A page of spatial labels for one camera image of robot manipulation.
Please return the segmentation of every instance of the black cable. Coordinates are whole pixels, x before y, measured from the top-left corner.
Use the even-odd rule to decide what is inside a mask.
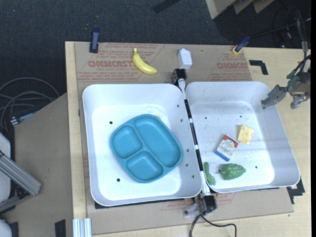
[[[217,225],[217,224],[214,224],[210,221],[208,221],[207,219],[205,219],[205,217],[203,215],[201,215],[201,217],[203,218],[203,220],[205,220],[207,223],[211,224],[212,226],[215,226],[215,227],[228,227],[228,226],[233,226],[235,228],[235,237],[237,237],[237,226],[233,223],[229,223],[229,224],[225,224],[225,225]]]
[[[291,25],[287,25],[287,26],[283,26],[283,27],[280,27],[280,28],[277,28],[277,29],[273,29],[273,30],[270,30],[270,31],[267,31],[267,32],[264,32],[264,33],[256,34],[256,35],[250,36],[250,38],[251,38],[251,39],[254,39],[254,38],[260,37],[260,36],[262,36],[262,35],[274,33],[274,32],[283,30],[283,29],[288,28],[288,27],[291,27],[291,26],[296,26],[296,23],[295,23],[295,24],[291,24]]]
[[[306,64],[306,58],[307,58],[307,50],[308,50],[308,44],[307,44],[307,37],[306,37],[306,28],[304,21],[301,16],[301,12],[299,10],[296,11],[296,25],[297,25],[297,30],[301,38],[301,43],[302,43],[302,50],[304,52],[304,59],[303,59],[303,64],[298,73],[300,73],[303,68],[305,67]]]
[[[28,107],[34,107],[34,105],[32,105],[32,104],[15,104],[14,106],[28,106]]]
[[[298,71],[297,74],[299,74],[301,71],[303,71],[306,61],[311,59],[311,55],[306,56],[306,53],[304,52],[304,59],[297,65],[295,68],[296,71]]]
[[[233,226],[235,228],[235,237],[237,237],[237,226],[235,224],[232,224],[232,223],[229,223],[229,224],[225,224],[225,225],[217,225],[217,224],[214,224],[210,221],[208,221],[204,216],[203,216],[203,213],[202,214],[199,214],[195,219],[194,221],[192,222],[191,224],[191,227],[190,227],[190,231],[189,231],[189,236],[192,237],[192,232],[193,232],[193,228],[195,226],[195,224],[197,223],[198,219],[199,218],[202,218],[203,220],[205,220],[207,223],[211,224],[212,226],[215,226],[215,227],[228,227],[228,226]]]
[[[282,0],[278,0],[278,1],[279,1],[280,4],[284,7],[284,9],[287,9],[287,14],[286,14],[286,17],[287,17],[287,25],[290,25],[290,19],[291,19],[291,20],[294,19],[294,20],[296,21],[296,23],[295,23],[296,28],[295,28],[295,29],[292,29],[292,30],[291,30],[291,29],[287,29],[287,33],[289,34],[289,32],[290,32],[290,30],[291,30],[291,31],[293,31],[293,32],[295,32],[295,33],[298,33],[301,39],[302,39],[302,35],[304,35],[304,38],[305,38],[305,41],[306,41],[306,45],[307,45],[307,48],[308,48],[308,46],[309,46],[310,44],[309,44],[309,42],[308,42],[308,40],[307,40],[307,30],[306,30],[305,22],[311,21],[311,17],[307,18],[306,20],[303,20],[302,14],[301,14],[301,11],[300,11],[300,10],[292,9],[292,8],[286,6],[286,5],[283,3]],[[289,16],[289,14],[290,14],[291,12],[294,12],[294,14],[295,14],[294,17],[290,17],[290,16]],[[297,18],[298,18],[298,17],[300,18],[300,22],[301,22],[301,25],[302,25],[302,32],[303,32],[303,33],[302,33],[302,32],[300,33],[300,29],[299,29],[300,26],[297,25],[297,24],[298,24],[298,22],[297,22]],[[293,41],[292,41],[292,38],[290,38],[290,43],[292,44],[292,46],[293,46],[294,48],[297,48],[297,46],[294,45],[294,43],[293,43]]]
[[[13,108],[14,108],[14,106],[18,106],[19,104],[16,104],[15,103],[15,101],[17,101],[17,100],[38,100],[38,99],[48,99],[50,102],[52,102],[52,101],[54,101],[55,100],[55,98],[53,98],[53,97],[49,97],[49,96],[46,96],[46,95],[44,95],[44,94],[42,94],[42,93],[38,93],[38,95],[41,95],[42,97],[34,97],[34,98],[21,98],[21,99],[19,99],[19,98],[16,98],[16,99],[14,99],[13,101],[12,101],[12,103],[11,103],[11,109],[10,109],[10,112],[11,113],[13,113]]]
[[[283,11],[283,10],[286,11],[286,17],[288,17],[288,15],[289,15],[291,9],[290,9],[290,8],[287,8],[287,7],[285,7],[285,6],[283,5],[282,8],[279,8],[279,9],[276,11],[276,13],[274,14],[274,16],[273,16],[273,18],[272,18],[271,30],[268,31],[268,32],[265,32],[265,33],[263,33],[263,34],[256,35],[256,36],[254,36],[254,37],[256,38],[256,37],[261,36],[261,35],[264,35],[264,34],[272,33],[271,36],[272,36],[272,41],[273,41],[274,46],[275,46],[275,47],[283,47],[283,45],[285,44],[285,39],[284,39],[284,37],[283,37],[283,35],[282,35],[281,30],[284,30],[284,29],[287,29],[287,30],[288,30],[289,27],[296,25],[296,24],[289,24],[289,23],[287,23],[285,26],[275,29],[276,19],[279,17],[279,16],[278,16],[279,13],[280,13],[281,11]]]
[[[49,97],[47,97],[46,95],[41,94],[41,93],[39,93],[39,92],[37,92],[37,91],[25,91],[25,92],[20,93],[19,95],[15,96],[15,97],[13,97],[13,98],[7,103],[7,105],[4,107],[4,109],[3,109],[3,111],[2,111],[2,114],[1,114],[1,117],[0,117],[0,131],[1,131],[1,132],[3,132],[3,130],[5,130],[5,127],[4,127],[4,125],[3,125],[3,120],[4,120],[4,115],[5,115],[6,109],[10,106],[10,104],[11,104],[12,102],[14,102],[16,99],[18,99],[19,97],[24,96],[24,95],[40,95],[40,96],[42,96],[42,97],[44,97],[44,98],[47,98],[50,102],[52,102],[52,99],[51,99],[51,98],[49,98]]]
[[[57,97],[59,97],[58,91],[52,85],[50,85],[49,83],[45,82],[44,80],[41,80],[41,79],[38,79],[38,78],[34,78],[34,77],[22,77],[22,78],[16,78],[16,79],[13,79],[11,81],[8,81],[8,82],[6,82],[4,85],[2,85],[0,87],[0,91],[2,91],[7,85],[9,85],[9,84],[11,84],[13,82],[19,81],[19,80],[36,80],[36,81],[39,81],[41,83],[44,83],[44,84],[46,84],[48,87],[50,87],[55,92]],[[4,97],[4,98],[7,98],[7,99],[12,99],[13,98],[11,96],[7,96],[7,95],[1,94],[1,93],[0,93],[0,96]]]

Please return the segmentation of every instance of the toy banana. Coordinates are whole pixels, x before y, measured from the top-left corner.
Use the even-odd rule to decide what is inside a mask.
[[[157,70],[154,67],[148,65],[142,60],[142,58],[137,53],[137,48],[134,48],[133,63],[141,72],[144,72],[148,75],[157,73]]]

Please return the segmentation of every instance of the green toy vegetable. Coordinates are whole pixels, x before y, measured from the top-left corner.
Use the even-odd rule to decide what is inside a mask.
[[[216,184],[215,178],[209,173],[208,162],[204,162],[203,167],[204,167],[204,172],[205,172],[205,176],[206,176],[206,180],[207,180],[208,184],[215,185]]]
[[[240,166],[235,163],[228,163],[222,167],[222,175],[225,180],[231,180],[237,177],[240,177],[246,170],[243,166]]]

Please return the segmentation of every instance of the divided plate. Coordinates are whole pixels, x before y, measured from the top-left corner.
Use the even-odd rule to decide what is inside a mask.
[[[139,115],[117,128],[110,138],[112,152],[136,181],[155,181],[182,159],[182,148],[156,116]]]

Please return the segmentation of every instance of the dark carpet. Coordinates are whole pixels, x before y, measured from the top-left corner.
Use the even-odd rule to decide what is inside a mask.
[[[0,93],[15,97],[37,91],[56,97],[50,87],[32,79],[1,88],[23,77],[44,80],[59,94],[65,93],[65,41],[90,41],[94,25],[100,27],[100,42],[231,45],[245,35],[295,23],[295,10],[304,19],[311,18],[311,0],[276,0],[259,14],[250,5],[236,15],[230,6],[215,20],[205,0],[178,0],[161,6],[166,1],[0,0]],[[311,22],[306,26],[311,48]],[[251,39],[248,46],[301,48],[295,27]],[[9,101],[0,95],[0,108]]]

